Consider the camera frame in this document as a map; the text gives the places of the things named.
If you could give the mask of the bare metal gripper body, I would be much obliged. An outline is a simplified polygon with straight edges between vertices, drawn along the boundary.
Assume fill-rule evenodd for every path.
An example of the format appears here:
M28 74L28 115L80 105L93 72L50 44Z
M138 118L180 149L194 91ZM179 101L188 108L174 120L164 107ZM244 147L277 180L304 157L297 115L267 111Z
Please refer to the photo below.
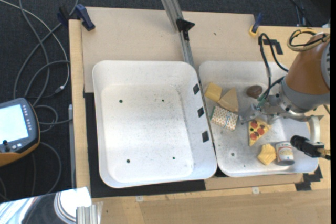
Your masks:
M266 119L267 114L281 114L281 119L293 119L296 121L309 121L310 116L305 115L305 111L292 104L283 94L268 95L266 98L262 95L258 99L257 105L252 105L252 109L259 110L262 113L262 119Z

